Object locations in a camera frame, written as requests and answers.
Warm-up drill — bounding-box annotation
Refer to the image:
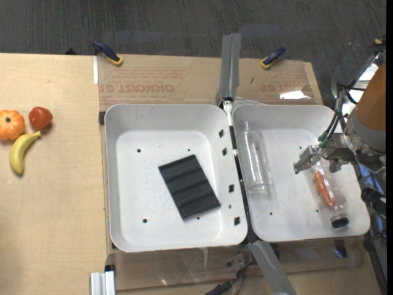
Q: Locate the orange carrot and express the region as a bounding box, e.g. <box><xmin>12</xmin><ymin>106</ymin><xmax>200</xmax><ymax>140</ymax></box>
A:
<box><xmin>314</xmin><ymin>170</ymin><xmax>337</xmax><ymax>209</ymax></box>

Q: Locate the brown cardboard board, red print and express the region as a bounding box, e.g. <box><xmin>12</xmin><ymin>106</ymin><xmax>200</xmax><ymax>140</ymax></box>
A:
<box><xmin>97</xmin><ymin>53</ymin><xmax>370</xmax><ymax>291</ymax></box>

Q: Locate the yellow banana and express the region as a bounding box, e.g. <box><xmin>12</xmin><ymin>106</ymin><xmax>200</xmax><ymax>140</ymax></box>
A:
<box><xmin>9</xmin><ymin>130</ymin><xmax>42</xmax><ymax>176</ymax></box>

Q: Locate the black ribbed rectangular panel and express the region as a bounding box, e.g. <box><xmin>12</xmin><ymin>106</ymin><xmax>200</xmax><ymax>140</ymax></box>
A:
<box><xmin>158</xmin><ymin>154</ymin><xmax>222</xmax><ymax>221</ymax></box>

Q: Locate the orange pumpkin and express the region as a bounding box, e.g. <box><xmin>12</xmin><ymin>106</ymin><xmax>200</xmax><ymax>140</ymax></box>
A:
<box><xmin>0</xmin><ymin>109</ymin><xmax>26</xmax><ymax>141</ymax></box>

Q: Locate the thin black and white rod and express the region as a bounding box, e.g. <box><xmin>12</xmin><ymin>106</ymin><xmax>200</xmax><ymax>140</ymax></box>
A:
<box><xmin>223</xmin><ymin>100</ymin><xmax>256</xmax><ymax>243</ymax></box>

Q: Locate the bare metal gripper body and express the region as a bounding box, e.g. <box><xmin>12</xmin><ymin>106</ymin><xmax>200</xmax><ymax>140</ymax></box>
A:
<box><xmin>320</xmin><ymin>132</ymin><xmax>385</xmax><ymax>173</ymax></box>

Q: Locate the white plastic tray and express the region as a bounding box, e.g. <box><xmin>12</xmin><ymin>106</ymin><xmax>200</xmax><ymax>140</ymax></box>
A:
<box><xmin>104</xmin><ymin>103</ymin><xmax>249</xmax><ymax>253</ymax></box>
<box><xmin>232</xmin><ymin>104</ymin><xmax>372</xmax><ymax>243</ymax></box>

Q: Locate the clear bottle with black cap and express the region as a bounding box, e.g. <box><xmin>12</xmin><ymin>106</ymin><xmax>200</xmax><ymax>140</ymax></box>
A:
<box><xmin>302</xmin><ymin>146</ymin><xmax>350</xmax><ymax>229</ymax></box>

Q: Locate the black cylinder on white bracket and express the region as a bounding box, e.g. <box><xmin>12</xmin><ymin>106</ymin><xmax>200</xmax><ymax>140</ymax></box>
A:
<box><xmin>352</xmin><ymin>161</ymin><xmax>387</xmax><ymax>219</ymax></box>

